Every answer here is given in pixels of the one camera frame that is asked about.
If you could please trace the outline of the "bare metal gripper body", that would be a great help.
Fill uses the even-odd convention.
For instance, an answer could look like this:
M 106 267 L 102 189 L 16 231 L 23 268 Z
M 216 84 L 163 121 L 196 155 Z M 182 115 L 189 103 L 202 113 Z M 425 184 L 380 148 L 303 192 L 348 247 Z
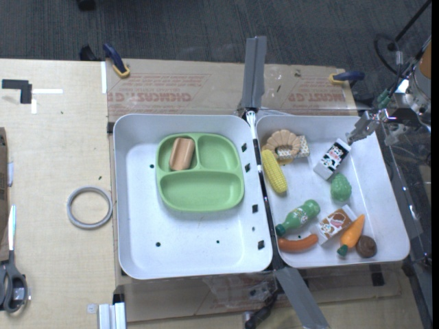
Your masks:
M 392 93 L 384 90 L 372 101 L 380 120 L 416 127 L 431 126 L 431 99 L 424 93 Z

